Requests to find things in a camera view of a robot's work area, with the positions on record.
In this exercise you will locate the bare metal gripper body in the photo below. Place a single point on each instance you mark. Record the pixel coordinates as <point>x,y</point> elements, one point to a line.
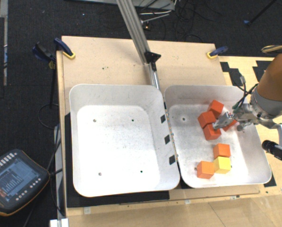
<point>248,115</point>

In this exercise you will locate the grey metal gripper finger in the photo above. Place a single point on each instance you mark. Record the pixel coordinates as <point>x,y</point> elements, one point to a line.
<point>223,121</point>
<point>241,126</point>

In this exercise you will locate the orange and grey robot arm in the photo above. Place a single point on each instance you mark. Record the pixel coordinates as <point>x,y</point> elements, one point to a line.
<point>274,79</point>

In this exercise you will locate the red cube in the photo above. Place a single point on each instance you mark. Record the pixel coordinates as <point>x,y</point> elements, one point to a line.
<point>210,133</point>
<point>228,126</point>
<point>216,107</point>
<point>206,119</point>

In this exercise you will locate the orange cube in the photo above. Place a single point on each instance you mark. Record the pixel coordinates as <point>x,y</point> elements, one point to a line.
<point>222,151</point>
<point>205,170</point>

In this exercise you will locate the white plastic tray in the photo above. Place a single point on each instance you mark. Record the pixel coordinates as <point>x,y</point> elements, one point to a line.
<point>192,148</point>
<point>122,145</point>

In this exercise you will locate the yellow cube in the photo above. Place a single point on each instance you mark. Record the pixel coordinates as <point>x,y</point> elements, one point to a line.
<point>222,165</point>

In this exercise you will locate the pale wood board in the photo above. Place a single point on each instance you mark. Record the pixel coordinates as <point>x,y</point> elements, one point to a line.
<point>112,65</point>

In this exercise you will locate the black cylinder on white bracket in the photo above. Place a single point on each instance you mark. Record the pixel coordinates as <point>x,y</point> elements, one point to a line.
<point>274,148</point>

